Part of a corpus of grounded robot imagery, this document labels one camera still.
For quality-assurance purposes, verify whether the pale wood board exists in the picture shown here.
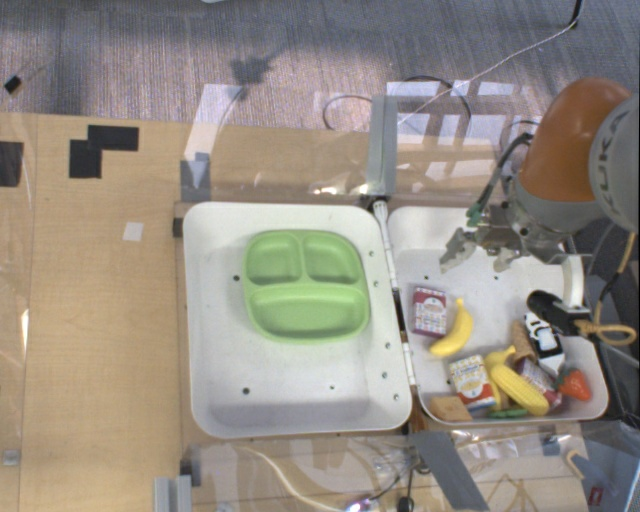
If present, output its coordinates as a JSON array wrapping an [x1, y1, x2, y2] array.
[[0, 112, 621, 512]]

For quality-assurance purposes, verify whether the brown biscuit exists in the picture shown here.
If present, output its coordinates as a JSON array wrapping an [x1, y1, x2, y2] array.
[[429, 395, 474, 424]]

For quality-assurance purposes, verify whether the pink and white packet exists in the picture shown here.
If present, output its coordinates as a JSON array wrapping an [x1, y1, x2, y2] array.
[[516, 358, 564, 409]]

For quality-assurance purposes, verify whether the green divided plate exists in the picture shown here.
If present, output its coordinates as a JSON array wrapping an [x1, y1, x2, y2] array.
[[242, 229, 373, 346]]

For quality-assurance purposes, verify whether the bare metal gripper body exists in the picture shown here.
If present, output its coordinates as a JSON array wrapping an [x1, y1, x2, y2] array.
[[471, 203, 570, 264]]

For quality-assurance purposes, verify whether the brown ice cream cone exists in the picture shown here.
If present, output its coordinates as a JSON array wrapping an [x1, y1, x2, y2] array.
[[510, 319, 539, 363]]

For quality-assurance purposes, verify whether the thin black and white rod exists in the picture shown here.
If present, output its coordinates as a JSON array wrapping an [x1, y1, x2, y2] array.
[[372, 199, 418, 386]]

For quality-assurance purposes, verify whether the black and white bottle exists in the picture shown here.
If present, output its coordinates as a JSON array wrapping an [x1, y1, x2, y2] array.
[[523, 311, 566, 377]]

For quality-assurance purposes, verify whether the white plastic tray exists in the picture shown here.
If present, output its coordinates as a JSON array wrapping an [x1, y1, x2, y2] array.
[[182, 201, 414, 441], [387, 205, 611, 428]]

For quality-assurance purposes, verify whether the red strawberry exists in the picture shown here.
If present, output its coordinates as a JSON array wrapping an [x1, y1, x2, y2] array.
[[556, 368, 593, 402]]

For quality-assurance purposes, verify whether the black cylinder on white bracket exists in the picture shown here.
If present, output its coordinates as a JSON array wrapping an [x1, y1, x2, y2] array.
[[526, 253, 592, 337]]

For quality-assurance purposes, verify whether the orange and white carton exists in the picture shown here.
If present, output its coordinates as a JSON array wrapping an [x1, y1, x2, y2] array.
[[447, 354, 498, 413]]

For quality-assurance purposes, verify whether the red and white carton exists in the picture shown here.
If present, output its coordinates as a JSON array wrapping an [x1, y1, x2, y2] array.
[[411, 285, 448, 337]]

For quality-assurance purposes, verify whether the yellow corn cob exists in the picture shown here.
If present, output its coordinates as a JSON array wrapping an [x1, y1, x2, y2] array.
[[491, 363, 552, 418]]

